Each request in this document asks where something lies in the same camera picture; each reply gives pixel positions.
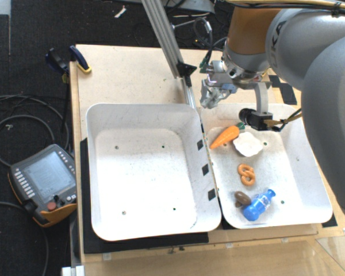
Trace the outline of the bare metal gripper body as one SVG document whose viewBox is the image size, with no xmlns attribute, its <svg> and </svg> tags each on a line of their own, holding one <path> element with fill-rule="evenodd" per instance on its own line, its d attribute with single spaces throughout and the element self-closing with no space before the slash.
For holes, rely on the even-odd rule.
<svg viewBox="0 0 345 276">
<path fill-rule="evenodd" d="M 256 83 L 262 81 L 263 77 L 263 71 L 249 71 L 235 63 L 214 60 L 206 68 L 204 83 L 209 88 L 228 90 L 235 93 L 237 89 L 253 89 Z"/>
</svg>

